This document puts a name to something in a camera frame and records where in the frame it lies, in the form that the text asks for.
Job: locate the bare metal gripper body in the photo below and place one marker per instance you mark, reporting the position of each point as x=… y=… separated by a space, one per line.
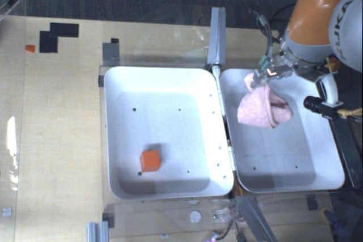
x=279 y=69

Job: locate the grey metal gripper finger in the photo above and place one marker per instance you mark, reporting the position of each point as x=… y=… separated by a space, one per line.
x=264 y=80
x=256 y=76

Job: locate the pink cloth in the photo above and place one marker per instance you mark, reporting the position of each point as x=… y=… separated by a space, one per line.
x=256 y=110

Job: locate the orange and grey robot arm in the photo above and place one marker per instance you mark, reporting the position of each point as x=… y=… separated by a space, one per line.
x=312 y=17

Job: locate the white plastic tray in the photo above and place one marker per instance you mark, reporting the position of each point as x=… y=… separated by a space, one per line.
x=167 y=133
x=283 y=156

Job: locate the orange cube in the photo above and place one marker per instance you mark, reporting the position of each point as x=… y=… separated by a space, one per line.
x=150 y=161

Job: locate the black cylinder on white bracket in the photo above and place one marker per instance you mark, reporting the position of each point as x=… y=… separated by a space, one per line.
x=326 y=106

